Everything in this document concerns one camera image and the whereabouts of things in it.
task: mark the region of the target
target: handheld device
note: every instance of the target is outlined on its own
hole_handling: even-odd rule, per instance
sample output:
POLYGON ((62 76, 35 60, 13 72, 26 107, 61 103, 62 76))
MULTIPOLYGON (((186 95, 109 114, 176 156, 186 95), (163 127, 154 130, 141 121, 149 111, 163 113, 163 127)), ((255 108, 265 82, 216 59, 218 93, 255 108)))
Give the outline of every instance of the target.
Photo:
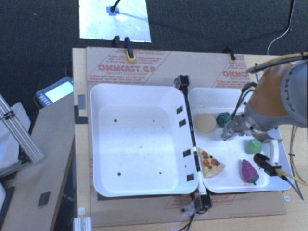
POLYGON ((74 91, 73 79, 66 76, 56 83, 37 91, 34 101, 38 108, 46 107, 74 91))

